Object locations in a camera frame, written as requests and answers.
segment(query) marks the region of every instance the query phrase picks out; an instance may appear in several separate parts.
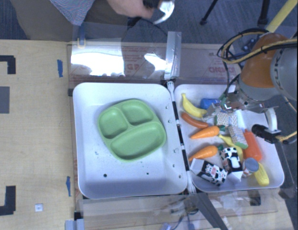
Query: red object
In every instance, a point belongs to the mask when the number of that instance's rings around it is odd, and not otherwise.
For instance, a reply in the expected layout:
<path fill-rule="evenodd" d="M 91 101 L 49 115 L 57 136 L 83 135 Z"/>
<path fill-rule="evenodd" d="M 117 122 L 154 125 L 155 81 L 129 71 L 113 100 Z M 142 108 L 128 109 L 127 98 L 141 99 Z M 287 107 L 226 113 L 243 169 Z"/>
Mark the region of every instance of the red object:
<path fill-rule="evenodd" d="M 244 159 L 254 158 L 257 162 L 260 161 L 262 159 L 262 153 L 255 135 L 251 131 L 245 129 L 244 137 L 248 144 L 248 147 L 243 149 Z"/>

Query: tripod leg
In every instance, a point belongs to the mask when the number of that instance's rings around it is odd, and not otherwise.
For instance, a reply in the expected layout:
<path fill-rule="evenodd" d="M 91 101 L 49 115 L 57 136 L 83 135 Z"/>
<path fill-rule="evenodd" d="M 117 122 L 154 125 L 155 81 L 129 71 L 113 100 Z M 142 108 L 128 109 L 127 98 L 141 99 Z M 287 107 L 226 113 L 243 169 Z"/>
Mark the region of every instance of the tripod leg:
<path fill-rule="evenodd" d="M 206 12 L 205 16 L 201 19 L 200 21 L 200 25 L 204 25 L 207 23 L 206 19 L 207 17 L 210 15 L 210 13 L 212 12 L 214 6 L 216 5 L 218 0 L 214 0 L 211 4 L 211 6 L 209 7 L 208 11 Z"/>
<path fill-rule="evenodd" d="M 270 0 L 263 0 L 261 15 L 258 20 L 258 26 L 266 25 L 268 22 L 267 13 L 269 9 Z"/>
<path fill-rule="evenodd" d="M 228 230 L 206 193 L 197 193 L 196 195 L 192 195 L 191 200 L 213 228 Z"/>

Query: gray carpet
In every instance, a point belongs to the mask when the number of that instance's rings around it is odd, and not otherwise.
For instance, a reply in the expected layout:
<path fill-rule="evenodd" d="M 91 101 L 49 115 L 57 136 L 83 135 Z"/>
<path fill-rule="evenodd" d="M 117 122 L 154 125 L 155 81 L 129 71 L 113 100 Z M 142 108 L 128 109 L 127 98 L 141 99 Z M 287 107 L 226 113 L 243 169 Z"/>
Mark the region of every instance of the gray carpet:
<path fill-rule="evenodd" d="M 164 23 L 153 26 L 151 22 L 140 20 L 132 27 L 125 41 L 131 42 L 166 42 L 167 31 L 182 32 L 182 43 L 223 44 L 239 32 L 258 27 L 262 0 L 218 0 L 207 19 L 207 24 L 199 22 L 205 15 L 213 0 L 177 0 L 172 16 Z M 287 0 L 271 0 L 268 10 L 268 23 L 279 12 Z M 151 21 L 162 14 L 155 11 Z M 292 37 L 298 29 L 298 7 L 296 6 L 276 30 L 288 38 Z M 0 0 L 0 39 L 26 39 L 20 28 L 15 11 L 9 0 Z M 234 46 L 235 52 L 248 41 L 242 40 Z M 297 108 L 297 102 L 291 102 Z M 286 104 L 281 96 L 269 101 L 271 106 L 277 108 L 279 128 L 290 134 L 297 130 L 297 114 Z M 298 229 L 298 172 L 297 172 L 297 142 L 290 145 L 276 145 L 282 162 L 286 181 L 280 194 L 286 199 L 288 211 L 293 226 Z"/>

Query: toy banana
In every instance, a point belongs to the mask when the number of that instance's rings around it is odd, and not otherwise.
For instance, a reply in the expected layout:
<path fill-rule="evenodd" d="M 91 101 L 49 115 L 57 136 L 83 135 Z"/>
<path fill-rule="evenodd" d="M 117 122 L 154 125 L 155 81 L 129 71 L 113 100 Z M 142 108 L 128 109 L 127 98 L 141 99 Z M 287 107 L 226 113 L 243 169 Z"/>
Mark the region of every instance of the toy banana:
<path fill-rule="evenodd" d="M 244 159 L 242 148 L 237 145 L 234 145 L 232 138 L 229 136 L 223 136 L 221 134 L 218 134 L 218 137 L 221 138 L 229 147 L 236 148 L 237 154 L 239 156 L 239 160 L 242 162 Z"/>
<path fill-rule="evenodd" d="M 205 109 L 201 109 L 198 107 L 195 107 L 186 97 L 186 94 L 182 94 L 183 97 L 183 108 L 184 110 L 194 116 L 194 117 L 202 117 L 204 114 L 207 113 L 207 111 Z"/>

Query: green plate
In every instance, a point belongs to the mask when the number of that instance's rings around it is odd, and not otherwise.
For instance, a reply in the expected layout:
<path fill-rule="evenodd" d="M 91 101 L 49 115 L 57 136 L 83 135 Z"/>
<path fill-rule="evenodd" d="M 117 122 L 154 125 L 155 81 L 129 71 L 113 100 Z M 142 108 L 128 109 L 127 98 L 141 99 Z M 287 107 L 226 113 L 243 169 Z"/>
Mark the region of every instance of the green plate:
<path fill-rule="evenodd" d="M 104 110 L 98 129 L 110 152 L 123 161 L 140 159 L 166 141 L 165 129 L 143 101 L 130 99 Z"/>

